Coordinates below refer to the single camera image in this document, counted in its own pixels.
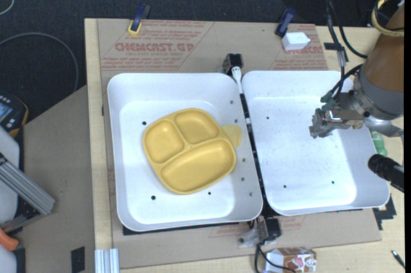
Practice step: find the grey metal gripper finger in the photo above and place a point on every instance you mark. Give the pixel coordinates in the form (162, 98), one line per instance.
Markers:
(326, 131)
(318, 119)

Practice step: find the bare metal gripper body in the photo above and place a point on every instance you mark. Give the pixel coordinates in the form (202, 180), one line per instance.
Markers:
(348, 111)

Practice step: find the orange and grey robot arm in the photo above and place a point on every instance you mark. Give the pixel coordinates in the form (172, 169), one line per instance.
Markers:
(383, 72)

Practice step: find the white plastic tray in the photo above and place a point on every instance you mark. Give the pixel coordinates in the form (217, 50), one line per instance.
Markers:
(135, 169)
(298, 153)

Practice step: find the green bottle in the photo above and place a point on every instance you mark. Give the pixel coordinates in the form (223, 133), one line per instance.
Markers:
(379, 143)

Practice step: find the thin black and white rod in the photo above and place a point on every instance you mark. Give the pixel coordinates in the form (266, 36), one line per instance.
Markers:
(253, 149)

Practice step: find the brown and white carton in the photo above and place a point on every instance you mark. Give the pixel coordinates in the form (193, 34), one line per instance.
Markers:
(295, 260)

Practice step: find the yellow divided plate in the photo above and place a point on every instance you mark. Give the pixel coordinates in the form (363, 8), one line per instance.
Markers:
(189, 153)

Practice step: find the brown cardboard board red print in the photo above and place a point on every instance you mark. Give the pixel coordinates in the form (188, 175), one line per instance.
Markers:
(199, 40)

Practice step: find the black pen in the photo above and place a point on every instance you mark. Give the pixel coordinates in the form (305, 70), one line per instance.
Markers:
(397, 258)

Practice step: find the black cylinder on white bracket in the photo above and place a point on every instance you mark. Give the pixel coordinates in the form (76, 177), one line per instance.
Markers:
(383, 167)

